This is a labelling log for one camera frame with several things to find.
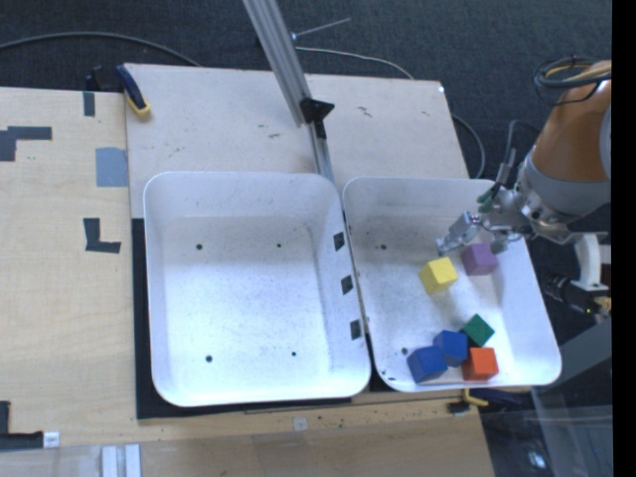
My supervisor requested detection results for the yellow cube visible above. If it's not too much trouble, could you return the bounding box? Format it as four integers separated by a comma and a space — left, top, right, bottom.
417, 255, 459, 296

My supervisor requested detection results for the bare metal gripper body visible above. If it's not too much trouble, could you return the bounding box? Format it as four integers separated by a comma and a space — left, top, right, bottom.
479, 182, 573, 244

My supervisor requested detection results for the purple cube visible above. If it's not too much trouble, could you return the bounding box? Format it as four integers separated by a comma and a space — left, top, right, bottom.
460, 241, 500, 277

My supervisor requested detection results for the black cylinder on white bracket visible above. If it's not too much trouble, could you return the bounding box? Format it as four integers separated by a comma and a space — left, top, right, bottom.
543, 233, 612, 318

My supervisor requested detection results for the blue cube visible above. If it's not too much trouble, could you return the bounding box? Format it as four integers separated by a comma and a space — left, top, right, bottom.
432, 329, 470, 369
405, 345, 449, 385

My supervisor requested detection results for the orange cube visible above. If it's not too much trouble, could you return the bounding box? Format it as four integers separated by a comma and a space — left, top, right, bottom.
460, 346, 500, 383

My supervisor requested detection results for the green cube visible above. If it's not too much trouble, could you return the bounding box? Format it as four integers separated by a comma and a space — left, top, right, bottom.
459, 313, 496, 348

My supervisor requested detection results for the white plastic tray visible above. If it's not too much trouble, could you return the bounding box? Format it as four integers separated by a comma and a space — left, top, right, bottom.
142, 170, 373, 408
341, 175, 563, 394

